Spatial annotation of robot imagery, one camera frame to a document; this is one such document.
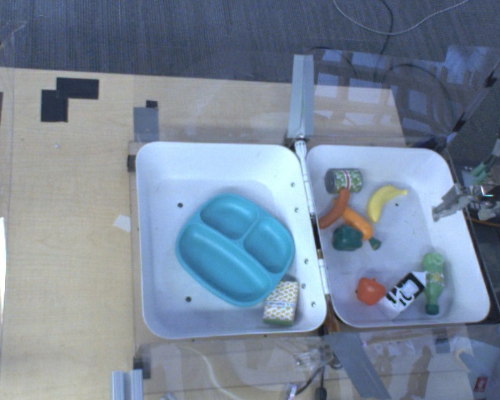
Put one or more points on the green plastic bottle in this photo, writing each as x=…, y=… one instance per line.
x=434, y=281

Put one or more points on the orange sausage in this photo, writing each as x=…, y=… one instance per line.
x=336, y=211

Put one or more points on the white plastic tray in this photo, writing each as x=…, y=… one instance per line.
x=166, y=173
x=412, y=240

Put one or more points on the orange carrot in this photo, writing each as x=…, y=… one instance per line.
x=358, y=221

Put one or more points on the yellow banana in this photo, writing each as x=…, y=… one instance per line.
x=377, y=206

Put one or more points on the orange tomato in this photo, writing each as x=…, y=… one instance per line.
x=370, y=292

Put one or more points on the black and white carton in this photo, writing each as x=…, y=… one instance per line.
x=404, y=294

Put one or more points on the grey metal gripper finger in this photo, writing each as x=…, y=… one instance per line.
x=452, y=202
x=493, y=212

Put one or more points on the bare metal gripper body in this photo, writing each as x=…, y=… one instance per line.
x=493, y=194

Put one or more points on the green pepper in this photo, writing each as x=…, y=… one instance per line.
x=346, y=239

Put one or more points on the green and white can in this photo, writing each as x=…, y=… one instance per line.
x=346, y=180

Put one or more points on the blue divided plate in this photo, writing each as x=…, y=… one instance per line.
x=221, y=256

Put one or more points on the yellow patterned carton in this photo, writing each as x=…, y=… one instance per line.
x=281, y=304

